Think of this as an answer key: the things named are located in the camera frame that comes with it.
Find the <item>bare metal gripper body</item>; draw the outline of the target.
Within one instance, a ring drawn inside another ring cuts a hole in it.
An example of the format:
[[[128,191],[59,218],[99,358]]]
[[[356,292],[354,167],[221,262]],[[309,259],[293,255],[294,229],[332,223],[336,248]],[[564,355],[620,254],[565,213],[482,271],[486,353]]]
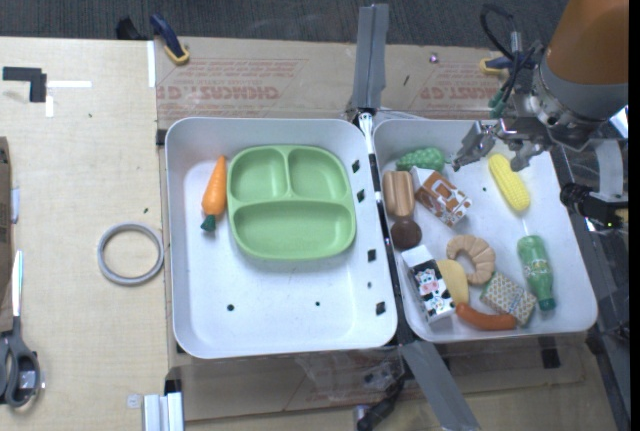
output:
[[[527,92],[503,88],[496,93],[496,136],[522,150],[554,144],[582,149],[609,118],[609,87],[574,83],[534,83]]]

